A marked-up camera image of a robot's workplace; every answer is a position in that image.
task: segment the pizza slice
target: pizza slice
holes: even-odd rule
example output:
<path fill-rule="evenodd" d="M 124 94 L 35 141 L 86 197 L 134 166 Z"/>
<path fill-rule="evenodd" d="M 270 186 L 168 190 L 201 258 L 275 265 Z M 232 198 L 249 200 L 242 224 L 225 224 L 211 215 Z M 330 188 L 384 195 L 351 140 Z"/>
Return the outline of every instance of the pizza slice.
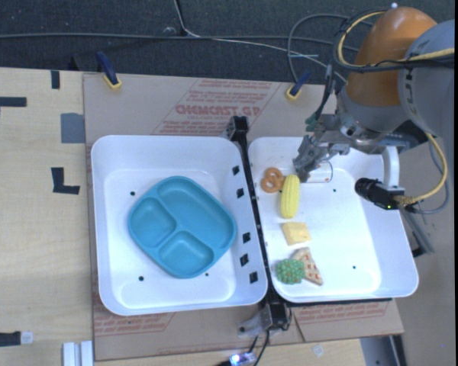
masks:
<path fill-rule="evenodd" d="M 319 272 L 319 269 L 315 264 L 314 259 L 312 258 L 310 248 L 304 247 L 297 249 L 295 253 L 292 255 L 292 259 L 304 262 L 304 279 L 307 279 L 310 282 L 318 284 L 319 286 L 321 286 L 324 283 L 321 277 L 321 273 Z"/>

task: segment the wooden surface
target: wooden surface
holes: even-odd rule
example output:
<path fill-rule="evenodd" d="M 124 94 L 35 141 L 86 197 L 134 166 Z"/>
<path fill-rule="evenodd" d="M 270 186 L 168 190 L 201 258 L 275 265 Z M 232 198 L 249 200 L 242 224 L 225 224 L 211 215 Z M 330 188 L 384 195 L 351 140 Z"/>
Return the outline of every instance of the wooden surface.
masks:
<path fill-rule="evenodd" d="M 64 342 L 92 340 L 85 145 L 61 143 L 60 134 L 61 114 L 83 114 L 82 73 L 60 78 L 52 89 L 50 71 L 0 68 L 0 96 L 27 98 L 27 107 L 0 113 L 0 332 L 34 335 L 30 345 L 1 347 L 0 366 L 61 365 Z M 79 194 L 53 193 L 53 167 L 64 168 L 64 184 L 79 185 Z M 231 354 L 95 364 L 212 366 Z M 260 362 L 285 363 L 365 364 L 359 339 L 272 346 Z"/>

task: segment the cardboard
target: cardboard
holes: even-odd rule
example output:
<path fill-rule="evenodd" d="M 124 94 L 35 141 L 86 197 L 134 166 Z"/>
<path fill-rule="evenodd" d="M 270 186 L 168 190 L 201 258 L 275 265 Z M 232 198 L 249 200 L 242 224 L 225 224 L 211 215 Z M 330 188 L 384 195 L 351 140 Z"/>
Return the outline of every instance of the cardboard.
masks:
<path fill-rule="evenodd" d="M 121 75 L 121 81 L 112 90 L 102 74 L 83 76 L 95 360 L 247 349 L 254 338 L 238 337 L 237 324 L 256 314 L 257 305 L 129 317 L 106 310 L 98 296 L 89 153 L 109 134 L 223 136 L 235 115 L 247 116 L 249 142 L 260 136 L 304 136 L 304 120 L 321 103 L 324 86 L 304 85 L 290 100 L 285 96 L 289 83 L 138 75 Z M 334 108 L 331 97 L 324 112 Z M 320 304 L 293 307 L 289 330 L 274 332 L 269 344 L 402 332 L 394 300 Z"/>

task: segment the blue plate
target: blue plate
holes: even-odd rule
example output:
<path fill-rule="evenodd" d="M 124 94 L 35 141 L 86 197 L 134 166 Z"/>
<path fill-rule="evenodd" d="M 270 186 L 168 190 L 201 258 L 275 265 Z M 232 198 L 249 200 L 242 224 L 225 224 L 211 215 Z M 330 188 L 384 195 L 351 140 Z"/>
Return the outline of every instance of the blue plate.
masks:
<path fill-rule="evenodd" d="M 139 247 L 165 271 L 193 278 L 231 247 L 236 222 L 226 208 L 192 179 L 163 179 L 132 207 L 127 224 Z"/>

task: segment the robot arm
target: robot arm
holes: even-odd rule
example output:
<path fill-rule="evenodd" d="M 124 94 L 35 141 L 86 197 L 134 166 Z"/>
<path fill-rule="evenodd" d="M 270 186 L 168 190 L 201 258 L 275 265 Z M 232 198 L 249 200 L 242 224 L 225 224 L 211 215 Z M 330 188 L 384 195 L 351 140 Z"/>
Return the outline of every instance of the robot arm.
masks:
<path fill-rule="evenodd" d="M 340 51 L 344 38 L 360 21 L 377 14 L 381 16 L 354 64 L 347 63 Z M 336 112 L 316 113 L 306 121 L 314 134 L 304 137 L 293 159 L 302 182 L 320 162 L 346 155 L 350 148 L 389 156 L 390 147 L 401 152 L 418 145 L 421 141 L 398 130 L 408 121 L 427 137 L 443 137 L 453 164 L 454 20 L 437 24 L 407 7 L 364 12 L 341 28 L 334 60 L 351 73 L 336 95 Z M 377 197 L 364 195 L 372 188 L 379 189 L 378 203 Z M 393 196 L 403 193 L 387 181 L 361 181 L 356 191 L 384 208 L 397 208 Z"/>

